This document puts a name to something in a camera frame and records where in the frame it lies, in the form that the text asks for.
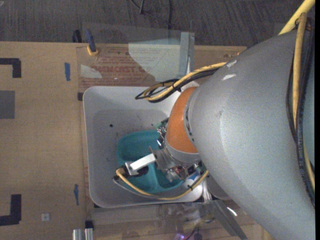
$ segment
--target yellow cable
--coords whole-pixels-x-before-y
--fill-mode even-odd
[[[173,196],[173,197],[160,197],[160,196],[157,196],[157,195],[153,195],[153,194],[150,194],[148,192],[145,192],[143,191],[142,189],[138,188],[137,186],[133,185],[129,180],[127,180],[121,173],[121,168],[120,169],[117,169],[115,171],[116,175],[119,176],[119,178],[124,182],[126,183],[127,185],[129,185],[131,188],[133,188],[135,191],[139,192],[140,194],[143,194],[145,196],[149,196],[149,197],[154,197],[156,199],[159,199],[159,200],[176,200],[176,199],[179,199],[179,198],[182,198],[184,197],[186,194],[190,193],[193,189],[195,189],[209,174],[208,171],[205,171],[205,173],[200,177],[200,179],[194,183],[191,187],[192,188],[189,188],[186,192],[180,194],[180,195],[177,195],[177,196]]]
[[[316,3],[316,0],[304,0],[302,2],[302,4],[300,5],[300,7],[295,11],[295,13],[292,15],[292,17],[289,19],[289,21],[283,27],[283,29],[280,31],[279,35],[282,35],[284,33],[287,33],[289,31],[293,30],[296,25],[296,20],[299,18],[299,16],[302,13],[309,12],[315,3]]]
[[[299,18],[299,26],[296,33],[294,57],[293,57],[293,75],[292,75],[292,111],[294,119],[294,128],[297,127],[297,109],[300,94],[300,71],[301,71],[301,54],[307,24],[307,14],[302,13]]]
[[[156,88],[158,87],[168,87],[166,90],[164,90],[163,92],[159,93],[158,95],[156,96],[153,96],[153,97],[145,97],[144,99],[145,100],[148,100],[148,101],[155,101],[155,100],[158,100],[160,98],[162,98],[163,96],[165,96],[166,94],[170,93],[175,87],[177,87],[178,85],[180,85],[181,83],[183,83],[185,80],[187,80],[188,78],[196,75],[196,74],[199,74],[199,73],[202,73],[202,72],[205,72],[205,71],[209,71],[209,70],[213,70],[213,69],[218,69],[218,68],[221,68],[222,66],[224,66],[226,64],[226,62],[221,62],[221,63],[217,63],[217,64],[212,64],[212,65],[209,65],[209,66],[203,66],[201,68],[198,68],[198,69],[195,69],[194,71],[190,72],[189,74],[186,74],[185,76],[183,76],[181,79],[179,79],[178,81],[176,81],[173,85],[169,82],[169,83],[165,83],[165,84],[162,84],[162,83],[159,83],[159,84],[156,84],[154,86],[151,86],[149,87],[148,89],[146,89],[143,94],[142,94],[142,97],[145,97],[147,96],[147,93],[150,92],[150,91],[153,91],[155,90]]]
[[[294,48],[294,57],[293,57],[293,76],[292,76],[292,111],[293,111],[293,122],[294,128],[297,128],[297,110],[298,110],[298,101],[300,94],[300,73],[301,73],[301,56],[303,41],[305,35],[305,29],[307,24],[307,14],[304,12],[300,15],[298,19],[299,26],[296,33],[295,48]],[[312,171],[310,160],[307,152],[305,143],[303,143],[303,153],[304,160],[306,164],[306,172],[310,179],[311,187],[313,192],[316,189],[315,176]]]

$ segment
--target black cable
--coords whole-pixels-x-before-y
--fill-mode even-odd
[[[200,230],[200,228],[198,227],[198,230],[193,237],[194,240],[202,240],[203,239],[203,236],[201,234],[199,234],[199,230]]]
[[[296,113],[296,133],[295,133],[295,141],[297,148],[297,157],[298,157],[298,165],[300,169],[300,174],[302,180],[305,185],[306,192],[311,199],[311,203],[315,206],[315,193],[312,188],[311,180],[307,173],[307,164],[310,161],[305,160],[304,154],[304,140],[303,140],[303,118],[304,118],[304,108],[305,108],[305,99],[307,93],[307,85],[308,79],[311,71],[311,64],[314,58],[314,50],[315,50],[315,30],[313,29],[311,34],[309,35],[310,43],[308,46],[308,52],[306,54],[306,59],[304,60],[302,71],[301,71],[301,82],[300,82],[300,94],[298,99],[297,113]]]
[[[141,10],[141,7],[140,7],[134,0],[129,0],[129,1],[130,1],[130,3],[131,3],[136,9],[138,9],[139,11]],[[159,18],[159,17],[157,17],[157,16],[154,16],[153,14],[151,14],[151,13],[149,13],[149,12],[147,12],[147,11],[144,11],[144,10],[141,12],[141,14],[142,14],[142,15],[149,16],[149,17],[151,17],[151,18],[154,18],[154,19],[156,19],[156,20],[158,20],[158,21],[161,21],[162,23],[165,23],[167,29],[169,30],[169,29],[171,29],[171,27],[172,27],[172,24],[171,24],[171,12],[172,12],[171,1],[168,0],[168,16],[167,16],[167,20],[166,20],[166,21],[163,20],[162,18]]]
[[[159,99],[156,99],[156,100],[148,100],[150,103],[158,103],[158,102],[161,102],[163,100],[165,100],[166,98],[168,98],[170,95],[172,95],[174,92],[176,92],[177,90],[181,89],[183,86],[185,86],[186,84],[194,81],[194,80],[197,80],[197,79],[200,79],[200,78],[204,78],[204,77],[208,77],[208,76],[211,76],[213,75],[218,69],[215,68],[215,69],[212,69],[212,70],[209,70],[209,71],[205,71],[205,72],[201,72],[201,73],[198,73],[198,74],[195,74],[193,75],[192,77],[189,77],[188,79],[186,79],[184,82],[182,82],[181,84],[177,85],[174,89],[172,89],[169,93],[167,93],[166,95],[164,95],[163,97],[159,98]]]
[[[150,103],[158,103],[158,102],[161,102],[163,100],[165,100],[166,98],[168,98],[170,95],[172,95],[174,92],[176,92],[177,90],[181,89],[183,86],[185,86],[186,84],[194,81],[194,80],[197,80],[197,79],[200,79],[200,78],[204,78],[204,77],[208,77],[208,76],[211,76],[213,75],[218,69],[215,68],[215,69],[211,69],[211,70],[208,70],[208,71],[204,71],[204,72],[200,72],[198,74],[195,74],[191,77],[189,77],[188,79],[186,79],[185,81],[183,81],[181,84],[178,84],[177,86],[175,86],[170,92],[168,92],[166,95],[164,95],[163,97],[159,98],[159,99],[156,99],[156,100],[148,100]],[[167,81],[164,81],[164,82],[161,82],[160,84],[166,84],[166,83],[172,83],[172,85],[175,84],[175,82],[178,81],[178,79],[170,79],[170,80],[167,80]],[[143,92],[141,92],[140,94],[138,94],[135,99],[136,100],[142,100],[142,99],[145,99],[145,98],[151,98],[152,96],[154,96],[155,94],[158,94],[160,93],[161,91],[165,90],[169,88],[169,86],[165,87],[164,89],[160,90],[160,91],[157,91],[157,92],[154,92],[156,89],[150,91],[147,95],[145,96],[142,96]]]
[[[188,240],[188,239],[190,239],[190,237],[192,237],[192,235],[196,232],[196,228],[187,236],[187,238],[186,239],[184,239],[184,240]]]
[[[294,73],[293,61],[294,61],[294,59],[292,58],[292,64],[291,64],[291,69],[290,69],[290,73],[289,73],[289,80],[288,80],[288,86],[287,86],[286,97],[285,97],[285,100],[286,100],[285,108],[286,108],[286,115],[288,117],[290,131],[291,131],[291,134],[292,134],[294,141],[296,141],[296,130],[295,130],[294,115],[293,115],[292,100],[291,100],[292,80],[293,80],[293,73]]]
[[[313,174],[315,174],[315,166],[311,162],[310,162],[310,165],[311,165],[311,169],[312,169]]]

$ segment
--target teal bowl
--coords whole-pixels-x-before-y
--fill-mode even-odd
[[[150,154],[149,147],[158,150],[156,130],[143,130],[124,135],[116,147],[116,158],[119,166],[126,162],[134,162]],[[131,177],[129,181],[139,189],[150,194],[161,193],[179,187],[183,181],[180,179],[170,182],[166,175],[156,169],[155,164],[148,165],[148,172],[139,177]]]

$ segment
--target cardboard surface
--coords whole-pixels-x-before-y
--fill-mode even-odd
[[[11,66],[0,65],[0,90],[15,92],[14,119],[0,119],[0,216],[9,214],[11,195],[22,197],[22,220],[0,226],[3,239],[71,239],[93,209],[86,193],[83,104],[77,99],[78,47],[85,44],[0,42],[0,58],[19,58],[22,66],[22,78],[12,78]],[[244,49],[195,46],[194,64],[229,60]],[[42,222],[42,213],[50,221]]]
[[[76,49],[79,92],[92,86],[143,86],[176,79],[179,75],[179,45],[97,44],[98,54],[86,47]],[[195,69],[227,62],[243,46],[195,46]]]

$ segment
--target gray carpet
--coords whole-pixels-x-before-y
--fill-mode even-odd
[[[197,45],[250,47],[276,34],[303,0],[145,0],[148,15],[130,0],[0,1],[0,41],[72,42],[74,30],[92,23],[191,30]]]

